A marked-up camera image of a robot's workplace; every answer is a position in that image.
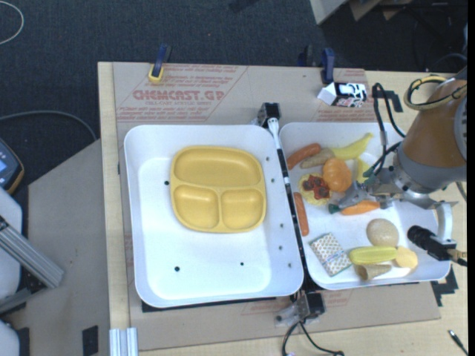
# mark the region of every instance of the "cable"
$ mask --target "cable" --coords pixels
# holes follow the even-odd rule
[[[405,137],[404,133],[399,129],[397,126],[396,122],[394,121],[393,118],[393,113],[391,112],[391,106],[389,103],[389,99],[387,98],[387,94],[381,83],[375,83],[372,89],[372,94],[373,94],[373,109],[374,113],[376,115],[376,120],[379,125],[379,130],[381,131],[382,134],[386,134],[386,131],[384,130],[384,124],[383,120],[381,118],[381,114],[379,112],[379,106],[378,106],[378,98],[377,98],[377,93],[378,89],[382,92],[383,98],[384,98],[384,103],[386,104],[386,110],[387,110],[387,115],[389,116],[389,119],[391,121],[391,125],[393,126],[394,130],[397,132],[397,134],[401,137]],[[370,170],[374,171],[375,175],[378,175],[378,173],[382,170],[384,161],[386,160],[386,155],[390,153],[390,151],[393,151],[399,146],[399,143],[391,146],[390,150],[387,149],[387,144],[385,143],[387,140],[385,139],[383,141],[383,151],[381,157],[376,161],[376,163],[372,166]]]
[[[468,268],[468,261],[467,260],[464,260],[462,258],[459,258],[457,261],[456,261],[459,265],[461,266],[465,266]]]
[[[13,34],[10,38],[7,38],[3,41],[0,41],[0,45],[4,45],[6,44],[7,42],[10,42],[12,41],[13,39],[15,39],[19,34],[20,32],[23,30],[23,26],[24,26],[24,16],[23,16],[23,13],[20,11],[19,8],[17,8],[15,5],[11,4],[11,3],[7,3],[6,1],[2,1],[0,0],[0,4],[4,4],[4,5],[7,5],[8,7],[11,7],[13,8],[14,10],[16,10],[18,12],[18,14],[20,15],[20,18],[22,19],[22,23],[20,24],[20,28],[16,31],[15,34]]]
[[[462,195],[462,198],[464,199],[465,202],[467,202],[467,193],[465,192],[463,188],[463,184],[461,182],[455,182],[457,188],[459,189],[460,195]]]
[[[96,134],[94,133],[93,129],[87,122],[85,122],[84,120],[80,119],[77,116],[72,115],[71,113],[62,112],[62,111],[40,110],[40,111],[27,111],[27,112],[13,113],[11,115],[0,116],[0,122],[9,120],[9,119],[16,119],[23,116],[33,116],[33,115],[58,115],[58,116],[65,116],[69,119],[76,120],[77,122],[82,124],[84,127],[86,127],[86,129],[88,129],[94,141],[97,140]]]
[[[449,54],[446,54],[445,56],[443,56],[442,58],[437,59],[437,60],[433,63],[433,65],[432,65],[432,67],[429,69],[429,71],[432,70],[432,69],[434,69],[440,62],[443,62],[444,60],[450,59],[450,58],[458,58],[458,59],[461,59],[465,64],[467,64],[467,60],[468,60],[467,57],[464,56],[464,55],[461,54],[461,53],[449,53]]]
[[[295,328],[300,325],[300,327],[302,328],[302,330],[304,331],[304,334],[305,336],[307,336],[307,339],[309,340],[309,342],[316,348],[316,349],[319,349],[320,351],[323,351],[323,352],[326,352],[326,353],[329,353],[331,354],[332,356],[344,356],[344,353],[343,351],[331,351],[329,349],[325,349],[325,348],[321,348],[309,335],[309,333],[307,332],[307,330],[305,329],[304,327],[304,322],[306,319],[309,319],[309,317],[305,317],[303,320],[299,320],[297,322],[295,322],[294,324],[292,324],[289,329],[287,330],[286,334],[284,335],[284,340],[282,341],[282,356],[288,356],[289,354],[287,353],[286,351],[286,344],[287,344],[287,341],[289,340],[290,338],[290,335],[294,332]]]
[[[467,84],[465,83],[464,85],[458,87],[453,93],[451,93],[447,96],[444,96],[441,99],[432,100],[432,101],[425,102],[425,103],[420,103],[420,104],[412,103],[411,96],[412,96],[413,92],[415,90],[417,90],[420,86],[422,86],[425,83],[443,83],[446,80],[447,79],[442,77],[442,76],[430,75],[430,76],[427,76],[425,78],[417,79],[417,80],[413,81],[410,84],[409,88],[407,89],[406,94],[404,95],[404,103],[406,104],[406,106],[408,106],[409,108],[414,109],[416,111],[425,111],[425,110],[429,110],[429,109],[432,109],[432,108],[437,108],[440,105],[448,103],[452,99],[459,99],[459,98],[462,97],[462,95],[464,93],[467,92]]]
[[[307,332],[307,330],[306,330],[305,327],[304,327],[304,323],[303,323],[303,322],[300,322],[300,327],[304,330],[304,334],[307,336],[307,339],[310,341],[310,343],[311,343],[316,349],[319,349],[320,351],[323,351],[323,352],[326,352],[326,353],[330,353],[330,354],[332,354],[333,356],[344,356],[343,351],[330,351],[329,349],[321,348],[321,347],[318,346],[317,343],[315,343],[315,342],[313,341],[313,339],[310,337],[309,333]]]

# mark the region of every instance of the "blue clamp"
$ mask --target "blue clamp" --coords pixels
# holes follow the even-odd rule
[[[167,44],[161,44],[158,50],[157,60],[155,64],[151,66],[148,72],[148,80],[152,83],[158,84],[163,76],[163,63],[168,61],[171,48]]]
[[[329,85],[333,83],[333,65],[335,64],[335,54],[331,47],[326,47],[321,52],[321,64],[323,65],[323,70],[321,71],[321,81]]]

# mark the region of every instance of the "table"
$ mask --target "table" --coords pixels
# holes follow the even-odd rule
[[[266,72],[266,67],[259,69]],[[292,67],[292,73],[305,73],[317,80],[319,69]],[[380,82],[386,89],[394,90],[402,96],[407,86],[425,74],[367,71],[369,85]],[[125,244],[122,231],[122,203],[120,180],[117,173],[119,154],[117,149],[117,127],[115,120],[113,64],[100,62],[99,106],[101,118],[102,167],[105,197],[105,230],[108,259],[109,311],[112,329],[126,329],[131,325],[128,310],[128,287],[125,274]],[[422,90],[420,99],[427,98],[429,91]],[[388,121],[384,110],[383,119]],[[400,128],[406,131],[416,113],[408,109],[395,115]],[[460,199],[454,185],[443,193],[445,200],[460,201],[454,207],[453,238],[461,250],[467,247],[467,206]],[[457,355],[462,354],[448,335],[453,329],[461,341],[468,346],[468,286],[467,269],[453,266],[459,289],[455,294],[443,297],[440,308],[442,319],[428,322],[406,323],[384,327],[350,329],[344,331],[317,334],[315,340],[328,349],[342,349],[346,355]],[[181,347],[140,352],[141,355],[279,355],[281,337],[269,337],[258,340],[244,340],[231,343],[218,343],[204,346]],[[315,349],[302,335],[291,338],[288,350],[298,355],[314,355]]]

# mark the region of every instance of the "yellow cable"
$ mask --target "yellow cable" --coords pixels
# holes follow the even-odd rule
[[[404,103],[409,108],[417,110],[417,111],[429,110],[429,109],[432,109],[432,108],[439,107],[440,105],[443,105],[445,103],[448,103],[449,101],[451,101],[453,99],[458,99],[464,93],[467,92],[467,84],[464,84],[463,86],[457,88],[450,95],[447,95],[447,96],[445,96],[441,99],[433,100],[432,102],[426,102],[426,103],[422,103],[422,104],[414,104],[414,103],[411,102],[410,98],[411,98],[414,90],[417,90],[421,85],[423,85],[425,83],[443,83],[445,81],[447,81],[446,78],[444,78],[442,76],[437,76],[437,75],[426,76],[425,78],[415,80],[414,82],[412,82],[410,84],[409,88],[406,91],[406,94],[404,95]]]

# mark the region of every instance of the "black cable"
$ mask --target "black cable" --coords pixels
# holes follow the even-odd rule
[[[391,125],[393,126],[394,130],[397,132],[397,134],[399,136],[406,137],[406,135],[404,133],[402,133],[402,131],[399,129],[396,122],[394,121],[393,112],[391,111],[391,106],[390,106],[390,103],[389,103],[389,99],[387,98],[386,90],[383,88],[381,83],[375,83],[375,86],[376,86],[376,90],[373,90],[373,98],[375,97],[375,93],[377,93],[377,89],[379,89],[381,91],[381,93],[383,94],[384,103],[386,104],[387,115],[389,116],[389,120],[391,121]]]
[[[465,266],[466,268],[468,268],[468,261],[467,261],[467,260],[464,260],[464,259],[462,259],[462,258],[459,258],[459,259],[457,260],[457,263],[458,263],[459,265],[461,265],[461,266]]]
[[[308,333],[307,330],[305,329],[305,327],[304,327],[304,322],[299,322],[299,323],[300,323],[300,327],[304,330],[304,334],[307,336],[307,339],[310,341],[310,343],[311,343],[316,349],[319,349],[320,351],[323,351],[323,352],[326,352],[326,353],[330,353],[330,354],[332,354],[333,356],[344,356],[343,351],[330,351],[329,349],[321,348],[320,346],[318,346],[317,343],[315,343],[315,342],[313,341],[313,339],[310,337],[309,333]]]
[[[373,166],[371,166],[370,170],[374,170],[378,167],[378,165],[381,163],[381,161],[384,161],[386,159],[386,156],[391,153],[391,152],[394,152],[399,146],[401,145],[401,142],[397,142],[396,144],[394,145],[391,145],[387,150],[386,150],[386,154],[380,156],[376,162],[373,163]]]
[[[93,129],[91,128],[91,126],[87,122],[85,122],[84,120],[80,119],[77,116],[74,116],[71,113],[62,112],[62,111],[40,110],[40,111],[27,111],[27,112],[13,113],[11,115],[1,116],[0,117],[0,122],[5,121],[5,120],[9,120],[9,119],[16,119],[16,118],[23,117],[23,116],[33,116],[33,115],[58,115],[58,116],[64,116],[64,117],[67,117],[69,119],[76,120],[81,125],[86,127],[86,129],[89,131],[89,133],[91,134],[94,141],[97,140],[96,134],[94,133]]]
[[[456,184],[457,188],[459,189],[460,195],[462,195],[462,198],[464,199],[464,201],[467,202],[467,193],[463,189],[462,183],[461,182],[455,182],[455,184]]]
[[[467,61],[468,61],[467,57],[464,56],[464,55],[461,54],[461,53],[449,53],[449,54],[446,54],[445,56],[443,56],[442,58],[437,59],[437,60],[433,63],[432,67],[429,68],[428,70],[429,70],[429,71],[432,71],[440,62],[443,62],[444,60],[450,59],[450,58],[457,58],[457,59],[460,59],[460,60],[462,60],[462,61],[464,62],[465,65],[467,64]]]
[[[389,99],[387,98],[386,90],[383,88],[381,83],[377,82],[377,83],[374,84],[374,86],[372,88],[372,95],[373,95],[373,109],[374,109],[374,114],[376,116],[376,120],[378,122],[379,130],[382,133],[385,133],[383,120],[382,120],[382,117],[381,117],[381,113],[379,112],[378,97],[377,97],[378,96],[378,90],[380,90],[382,95],[383,95],[384,103],[386,104],[387,115],[389,116],[389,120],[391,122],[391,125],[393,126],[394,130],[397,132],[397,134],[399,136],[405,137],[405,134],[402,133],[402,131],[399,129],[396,122],[394,121],[393,113],[391,111],[391,106],[390,106],[390,103],[389,103]],[[394,149],[397,148],[398,146],[399,146],[399,143],[391,146],[390,149],[387,149],[387,145],[385,143],[382,145],[382,147],[383,147],[382,155],[378,159],[378,161],[375,162],[375,164],[372,167],[373,173],[375,175],[378,175],[379,172],[382,170],[382,168],[384,166],[384,161],[386,160],[386,156],[391,151],[394,151]]]
[[[414,18],[414,27],[412,32],[412,39],[411,39],[411,46],[412,46],[412,53],[414,62],[416,63],[417,70],[419,71],[429,71],[431,69],[428,68],[428,58],[429,53],[434,48],[434,45],[440,45],[441,49],[444,52],[449,52],[447,54],[447,58],[452,58],[450,53],[453,52],[453,34],[458,33],[458,30],[454,28],[460,26],[460,24],[464,24],[467,21],[467,15],[464,11],[464,14],[456,14],[459,8],[466,8],[467,5],[454,5],[454,4],[432,4],[430,6],[418,6],[416,4],[409,4],[407,7],[409,9],[403,9],[404,12],[409,13]],[[427,13],[442,13],[448,21],[447,25],[443,25],[444,28],[438,30],[441,25],[437,25],[437,29],[434,25],[430,24],[427,21]],[[433,40],[428,42],[428,44],[424,44],[424,53],[422,54],[422,60],[419,58],[418,50],[416,49],[416,31],[419,27],[424,28],[430,35],[432,35]]]
[[[287,351],[286,351],[286,344],[287,341],[290,338],[290,335],[294,332],[295,328],[300,325],[302,330],[304,331],[304,334],[307,336],[307,339],[310,341],[310,343],[316,348],[319,349],[320,351],[326,352],[331,354],[332,356],[344,356],[343,351],[331,351],[329,349],[321,348],[309,335],[307,330],[305,329],[304,322],[306,319],[309,317],[304,318],[303,320],[299,320],[298,322],[292,324],[289,329],[287,330],[286,334],[284,335],[284,340],[282,342],[282,356],[287,356]]]
[[[287,351],[285,350],[285,346],[287,344],[287,341],[290,337],[290,335],[294,332],[295,327],[298,326],[298,322],[292,324],[289,329],[287,330],[286,334],[284,335],[284,340],[282,341],[282,356],[287,356]]]

